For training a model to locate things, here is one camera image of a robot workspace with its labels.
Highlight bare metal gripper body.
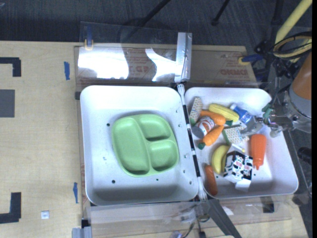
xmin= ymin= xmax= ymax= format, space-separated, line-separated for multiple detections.
xmin=262 ymin=100 xmax=313 ymax=134

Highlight orange sausage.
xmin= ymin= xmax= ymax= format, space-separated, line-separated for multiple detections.
xmin=204 ymin=165 xmax=219 ymax=196

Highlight beige patterned biscuit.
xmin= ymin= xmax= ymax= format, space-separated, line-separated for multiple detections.
xmin=189 ymin=97 xmax=204 ymax=120

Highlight green divided plate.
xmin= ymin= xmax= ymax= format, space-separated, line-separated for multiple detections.
xmin=111 ymin=114 xmax=180 ymax=178

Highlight beige patterned packet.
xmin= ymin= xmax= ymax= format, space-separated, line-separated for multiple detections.
xmin=221 ymin=124 xmax=250 ymax=146

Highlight cow print milk carton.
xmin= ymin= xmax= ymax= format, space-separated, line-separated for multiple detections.
xmin=223 ymin=150 xmax=254 ymax=192

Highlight black and white thin rod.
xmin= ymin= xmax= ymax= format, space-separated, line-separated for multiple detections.
xmin=177 ymin=83 xmax=208 ymax=201

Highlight orange carrot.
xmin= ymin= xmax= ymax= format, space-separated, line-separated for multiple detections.
xmin=197 ymin=124 xmax=225 ymax=151
xmin=200 ymin=110 xmax=234 ymax=127

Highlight orange squeeze bottle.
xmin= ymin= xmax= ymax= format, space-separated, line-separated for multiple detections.
xmin=249 ymin=133 xmax=267 ymax=171

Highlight orange and white can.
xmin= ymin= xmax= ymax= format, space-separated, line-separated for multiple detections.
xmin=191 ymin=116 xmax=215 ymax=139

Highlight white plastic tray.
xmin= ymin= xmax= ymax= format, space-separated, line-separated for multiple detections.
xmin=79 ymin=84 xmax=200 ymax=206
xmin=184 ymin=86 xmax=299 ymax=200

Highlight yellow corn cob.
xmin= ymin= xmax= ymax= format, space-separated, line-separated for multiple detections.
xmin=208 ymin=103 xmax=240 ymax=122

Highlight clear bottle blue label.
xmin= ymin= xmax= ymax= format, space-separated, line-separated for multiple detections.
xmin=229 ymin=103 xmax=254 ymax=125

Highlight brown cardboard board red print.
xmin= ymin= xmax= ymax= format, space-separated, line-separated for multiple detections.
xmin=73 ymin=44 xmax=293 ymax=227

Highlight yellow banana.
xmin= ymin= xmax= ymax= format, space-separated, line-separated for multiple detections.
xmin=211 ymin=144 xmax=231 ymax=176

